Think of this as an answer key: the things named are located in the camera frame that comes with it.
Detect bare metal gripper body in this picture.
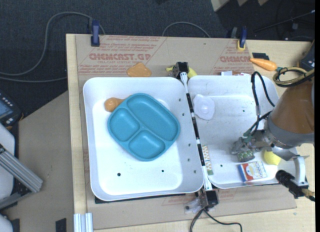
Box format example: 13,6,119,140
243,130,276,152

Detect small green can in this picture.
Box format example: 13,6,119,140
236,150,256,163

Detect yellow toy lemon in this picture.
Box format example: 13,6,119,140
263,150,282,166

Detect white plastic tray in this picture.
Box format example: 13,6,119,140
82,76,205,202
186,75,307,190

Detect blue and white carton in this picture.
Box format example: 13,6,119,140
237,160,268,183

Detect green and orange small carton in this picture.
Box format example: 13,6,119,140
201,145,215,176

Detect white toy fried egg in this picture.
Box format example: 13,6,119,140
192,93,216,121

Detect thin black and white rod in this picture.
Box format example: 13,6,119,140
180,72,214,191

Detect white and red carton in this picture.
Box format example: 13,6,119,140
219,70,252,77

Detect orange carrot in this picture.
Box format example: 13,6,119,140
249,57,279,72

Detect yellow banana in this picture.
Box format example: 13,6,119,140
165,65,198,79

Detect blue divided plate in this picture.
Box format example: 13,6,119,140
107,92,181,162

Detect brown cardboard board, red print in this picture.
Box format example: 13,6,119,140
74,34,305,230

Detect orange toy bread slice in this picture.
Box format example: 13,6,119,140
126,62,153,78

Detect orange toy biscuit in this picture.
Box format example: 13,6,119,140
104,97,125,113

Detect black cylinder on white bracket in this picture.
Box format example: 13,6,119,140
271,145,311,199

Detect black block with thin wires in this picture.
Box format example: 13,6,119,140
199,189,220,212
174,61,189,79

